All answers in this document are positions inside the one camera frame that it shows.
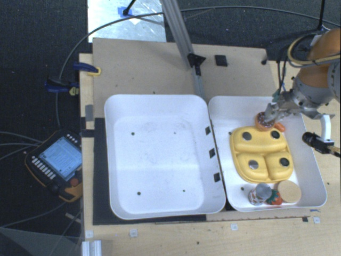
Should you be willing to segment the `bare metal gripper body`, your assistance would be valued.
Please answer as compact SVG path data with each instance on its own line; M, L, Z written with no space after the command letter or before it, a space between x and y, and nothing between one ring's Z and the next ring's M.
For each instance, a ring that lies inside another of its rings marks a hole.
M308 118L320 118L318 108L324 104L324 90L276 92L274 103L278 104L278 110L286 110L287 116L303 114Z

